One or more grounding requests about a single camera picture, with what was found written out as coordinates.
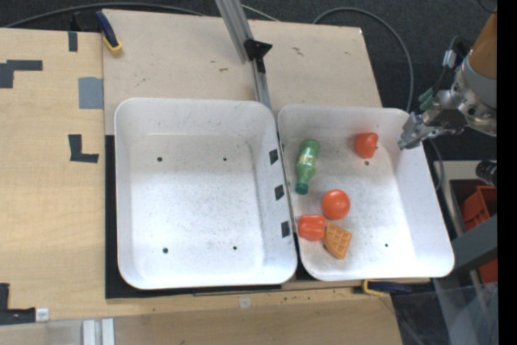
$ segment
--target bottle label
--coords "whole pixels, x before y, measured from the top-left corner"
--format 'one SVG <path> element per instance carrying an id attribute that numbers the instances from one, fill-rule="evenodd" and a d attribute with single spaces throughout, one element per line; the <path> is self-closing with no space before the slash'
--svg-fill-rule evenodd
<path id="1" fill-rule="evenodd" d="M 306 166 L 316 167 L 317 158 L 312 155 L 303 154 L 298 158 L 298 164 L 305 164 Z"/>

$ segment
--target wooden table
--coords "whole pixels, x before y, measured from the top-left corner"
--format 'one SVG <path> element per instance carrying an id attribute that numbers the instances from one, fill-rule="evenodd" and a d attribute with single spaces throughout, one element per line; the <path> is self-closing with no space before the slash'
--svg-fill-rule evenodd
<path id="1" fill-rule="evenodd" d="M 43 62 L 42 71 L 16 70 L 13 87 L 0 89 L 0 282 L 11 284 L 9 307 L 49 308 L 52 320 L 187 312 L 201 321 L 214 311 L 245 312 L 245 296 L 248 315 L 256 312 L 245 324 L 268 318 L 269 309 L 279 318 L 268 319 L 274 332 L 282 331 L 281 321 L 303 331 L 302 317 L 316 321 L 327 312 L 337 333 L 345 325 L 332 315 L 346 315 L 347 332 L 359 343 L 401 343 L 389 298 L 354 294 L 359 281 L 293 279 L 279 292 L 104 298 L 104 136 L 113 134 L 116 105 L 132 96 L 254 98 L 252 74 L 238 61 L 222 19 L 106 15 L 121 54 L 110 54 L 96 33 L 78 33 L 72 52 L 66 32 L 0 29 L 0 63 Z M 256 39 L 274 45 L 265 62 L 275 113 L 288 103 L 380 106 L 358 28 L 250 24 Z M 103 79 L 104 110 L 79 108 L 78 79 L 85 77 Z M 70 161 L 70 134 L 81 134 L 82 152 L 99 160 Z M 329 338 L 328 330 L 320 336 Z"/>

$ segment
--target white tray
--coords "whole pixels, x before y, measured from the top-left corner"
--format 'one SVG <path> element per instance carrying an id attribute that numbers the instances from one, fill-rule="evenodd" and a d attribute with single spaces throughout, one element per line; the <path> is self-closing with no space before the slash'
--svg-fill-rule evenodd
<path id="1" fill-rule="evenodd" d="M 135 98 L 118 106 L 115 132 L 118 264 L 129 284 L 281 284 L 292 276 L 296 248 L 270 110 L 253 101 Z"/>
<path id="2" fill-rule="evenodd" d="M 322 214 L 326 191 L 340 188 L 351 211 L 336 224 L 352 233 L 345 259 L 322 242 L 300 238 L 301 260 L 319 280 L 440 277 L 454 255 L 422 147 L 400 151 L 397 137 L 408 114 L 389 108 L 289 105 L 279 113 L 279 133 L 294 218 Z M 354 151 L 357 133 L 379 135 L 372 159 Z M 301 141 L 320 142 L 317 173 L 309 194 L 295 193 L 295 165 Z"/>

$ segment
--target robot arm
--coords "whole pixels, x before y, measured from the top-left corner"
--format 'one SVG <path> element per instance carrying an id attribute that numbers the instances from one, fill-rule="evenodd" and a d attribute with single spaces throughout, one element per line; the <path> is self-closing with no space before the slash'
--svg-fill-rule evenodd
<path id="1" fill-rule="evenodd" d="M 445 61 L 455 57 L 448 51 Z M 398 140 L 400 149 L 414 148 L 427 138 L 459 134 L 465 127 L 497 135 L 497 11 L 455 68 L 451 89 L 430 90 L 421 100 L 423 113 L 411 112 Z"/>

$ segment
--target green bottle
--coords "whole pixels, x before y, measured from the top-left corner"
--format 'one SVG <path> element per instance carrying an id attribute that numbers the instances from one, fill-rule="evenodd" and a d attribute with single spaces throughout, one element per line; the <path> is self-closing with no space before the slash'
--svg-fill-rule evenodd
<path id="1" fill-rule="evenodd" d="M 320 153 L 320 143 L 316 140 L 303 140 L 300 144 L 298 162 L 296 163 L 296 192 L 307 194 L 309 191 L 309 180 L 316 174 L 317 155 Z"/>

